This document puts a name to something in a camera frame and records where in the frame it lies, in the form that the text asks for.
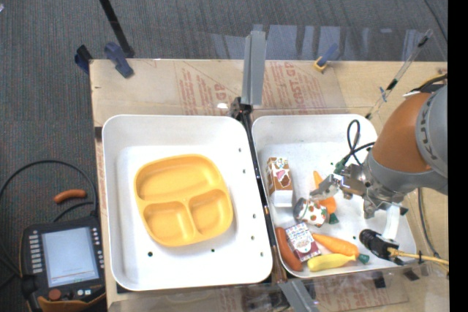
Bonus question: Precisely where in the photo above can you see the yellow banana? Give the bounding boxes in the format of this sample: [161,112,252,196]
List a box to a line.
[306,252,358,273]

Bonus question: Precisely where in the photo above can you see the pink and white carton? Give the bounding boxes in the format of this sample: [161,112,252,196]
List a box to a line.
[284,222,322,263]

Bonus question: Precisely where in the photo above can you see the brown and white carton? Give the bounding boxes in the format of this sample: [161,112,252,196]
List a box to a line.
[265,156,295,209]

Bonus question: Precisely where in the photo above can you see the brown cardboard board red print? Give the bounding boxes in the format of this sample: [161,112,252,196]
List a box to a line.
[89,58,449,312]

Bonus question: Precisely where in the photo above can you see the black tripod leg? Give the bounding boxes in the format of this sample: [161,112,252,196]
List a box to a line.
[72,0,136,59]

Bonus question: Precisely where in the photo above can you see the white plastic tray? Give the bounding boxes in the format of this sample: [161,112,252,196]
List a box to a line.
[101,114,273,292]
[251,114,418,279]

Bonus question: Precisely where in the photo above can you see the brown toy sausage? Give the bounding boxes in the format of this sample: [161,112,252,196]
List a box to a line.
[53,189,88,205]
[274,227,304,273]

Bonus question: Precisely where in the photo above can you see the black block with wires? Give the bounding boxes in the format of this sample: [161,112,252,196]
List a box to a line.
[229,96,254,121]

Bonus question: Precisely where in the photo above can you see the orange toy carrot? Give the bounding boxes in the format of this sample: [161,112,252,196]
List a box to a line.
[311,232,371,265]
[312,170,339,225]

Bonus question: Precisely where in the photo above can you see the white can strawberry print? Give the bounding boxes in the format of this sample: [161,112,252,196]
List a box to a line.
[292,197,329,229]

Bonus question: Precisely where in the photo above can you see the yellow divided plate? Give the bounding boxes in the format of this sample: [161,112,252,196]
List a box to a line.
[133,153,235,248]

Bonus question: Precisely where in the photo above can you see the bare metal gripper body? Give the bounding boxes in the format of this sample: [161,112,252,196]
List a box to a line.
[338,163,409,220]

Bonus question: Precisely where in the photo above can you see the black cylinder on white bracket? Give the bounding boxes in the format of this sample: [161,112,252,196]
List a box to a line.
[358,202,401,262]

